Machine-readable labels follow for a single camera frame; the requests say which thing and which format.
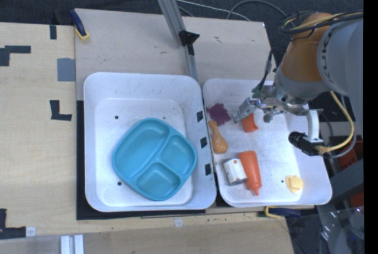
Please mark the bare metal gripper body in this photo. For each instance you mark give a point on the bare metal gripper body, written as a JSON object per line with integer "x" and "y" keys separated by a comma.
{"x": 280, "y": 100}

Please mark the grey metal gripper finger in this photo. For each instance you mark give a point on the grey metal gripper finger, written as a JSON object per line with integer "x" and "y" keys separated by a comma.
{"x": 244, "y": 109}
{"x": 268, "y": 116}

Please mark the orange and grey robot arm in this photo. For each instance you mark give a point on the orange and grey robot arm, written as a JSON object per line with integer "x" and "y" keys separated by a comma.
{"x": 307, "y": 61}

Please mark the orange carrot piece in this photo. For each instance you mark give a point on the orange carrot piece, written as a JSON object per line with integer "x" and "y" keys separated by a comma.
{"x": 250, "y": 125}

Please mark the purple grapes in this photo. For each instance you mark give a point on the purple grapes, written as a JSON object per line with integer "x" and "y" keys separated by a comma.
{"x": 219, "y": 114}

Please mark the white plastic tray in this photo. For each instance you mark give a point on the white plastic tray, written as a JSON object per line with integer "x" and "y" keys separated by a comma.
{"x": 103, "y": 143}
{"x": 277, "y": 155}

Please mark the tan chicken drumstick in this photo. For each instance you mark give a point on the tan chicken drumstick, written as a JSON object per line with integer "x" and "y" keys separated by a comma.
{"x": 220, "y": 143}

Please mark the orange bottle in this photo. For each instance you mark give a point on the orange bottle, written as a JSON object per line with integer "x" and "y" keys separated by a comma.
{"x": 251, "y": 168}

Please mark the white can with orange dots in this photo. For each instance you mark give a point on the white can with orange dots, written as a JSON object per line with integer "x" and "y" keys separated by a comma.
{"x": 234, "y": 171}

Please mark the yellow crinkled toy food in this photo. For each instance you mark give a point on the yellow crinkled toy food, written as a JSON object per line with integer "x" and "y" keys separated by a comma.
{"x": 294, "y": 183}

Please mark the blue divided plate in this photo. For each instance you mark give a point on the blue divided plate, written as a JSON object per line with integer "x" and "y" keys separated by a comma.
{"x": 147, "y": 152}

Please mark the pale wood board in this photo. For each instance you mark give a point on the pale wood board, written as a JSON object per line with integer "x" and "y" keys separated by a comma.
{"x": 133, "y": 43}

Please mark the black cylinder on white bracket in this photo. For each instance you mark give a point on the black cylinder on white bracket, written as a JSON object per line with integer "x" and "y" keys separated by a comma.
{"x": 304, "y": 142}

